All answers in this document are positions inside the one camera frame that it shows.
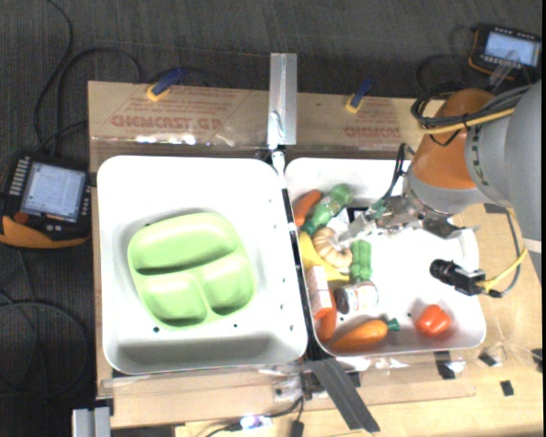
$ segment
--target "device screen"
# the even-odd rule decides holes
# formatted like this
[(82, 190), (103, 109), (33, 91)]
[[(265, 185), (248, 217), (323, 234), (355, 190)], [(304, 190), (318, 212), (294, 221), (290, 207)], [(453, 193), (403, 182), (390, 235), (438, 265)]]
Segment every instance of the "device screen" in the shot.
[(485, 55), (536, 66), (540, 56), (540, 45), (539, 42), (491, 32), (485, 46)]
[(76, 222), (85, 179), (81, 171), (33, 162), (21, 210)]

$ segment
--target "electronic device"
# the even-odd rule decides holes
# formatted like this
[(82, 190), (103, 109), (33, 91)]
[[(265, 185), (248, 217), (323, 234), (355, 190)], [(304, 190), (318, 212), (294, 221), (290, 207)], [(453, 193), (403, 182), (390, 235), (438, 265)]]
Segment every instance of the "electronic device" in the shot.
[(541, 77), (541, 48), (541, 37), (535, 34), (500, 25), (479, 24), (474, 31), (469, 64), (489, 75), (503, 66), (510, 69), (508, 79), (525, 72), (535, 81)]
[(83, 166), (20, 156), (0, 180), (0, 242), (29, 249), (77, 246), (91, 234), (91, 189)]

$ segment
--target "black floor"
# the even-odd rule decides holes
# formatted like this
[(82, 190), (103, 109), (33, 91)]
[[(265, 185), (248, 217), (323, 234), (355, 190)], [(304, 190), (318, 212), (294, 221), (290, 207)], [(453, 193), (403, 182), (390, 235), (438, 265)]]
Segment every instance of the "black floor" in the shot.
[[(542, 0), (0, 0), (0, 176), (86, 120), (88, 79), (146, 82), (190, 66), (197, 82), (267, 89), (268, 55), (285, 52), (298, 54), (300, 92), (347, 94), (370, 76), (375, 96), (416, 97), (445, 82), (485, 86), (466, 59), (479, 22), (541, 36)], [(79, 54), (35, 116), (57, 65)], [(62, 134), (57, 153), (87, 162), (86, 129)], [(70, 435), (70, 410), (92, 401), (92, 262), (90, 242), (0, 244), (0, 436)]]

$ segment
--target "orange toy vegetable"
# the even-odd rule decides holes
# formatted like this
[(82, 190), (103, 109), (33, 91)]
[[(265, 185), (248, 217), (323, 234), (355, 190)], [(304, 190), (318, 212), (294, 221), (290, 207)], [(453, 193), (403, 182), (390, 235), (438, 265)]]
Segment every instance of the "orange toy vegetable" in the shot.
[(301, 227), (306, 222), (306, 215), (309, 210), (321, 200), (321, 192), (317, 189), (311, 190), (299, 198), (297, 204), (293, 208), (293, 218), (295, 224)]
[(435, 337), (449, 328), (451, 317), (438, 304), (430, 304), (415, 322), (415, 328), (427, 337)]
[(364, 322), (331, 345), (332, 350), (339, 352), (359, 351), (384, 340), (389, 330), (399, 331), (400, 325), (396, 319), (384, 322), (380, 319), (373, 319)]
[(331, 309), (321, 318), (316, 328), (318, 334), (318, 340), (322, 343), (330, 341), (336, 331), (336, 322), (338, 322), (338, 310), (336, 309), (336, 299), (334, 294), (330, 291), (329, 297), (331, 299)]

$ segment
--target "green bottle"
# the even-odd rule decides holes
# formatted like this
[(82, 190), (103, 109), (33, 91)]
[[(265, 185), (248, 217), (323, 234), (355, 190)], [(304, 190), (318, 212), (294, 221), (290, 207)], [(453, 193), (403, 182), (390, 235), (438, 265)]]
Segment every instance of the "green bottle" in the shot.
[(308, 235), (313, 235), (316, 229), (322, 225), (326, 225), (332, 217), (338, 215), (343, 208), (350, 204), (352, 199), (352, 190), (348, 185), (343, 183), (336, 185), (314, 207), (313, 215), (303, 224), (301, 229), (308, 233)]

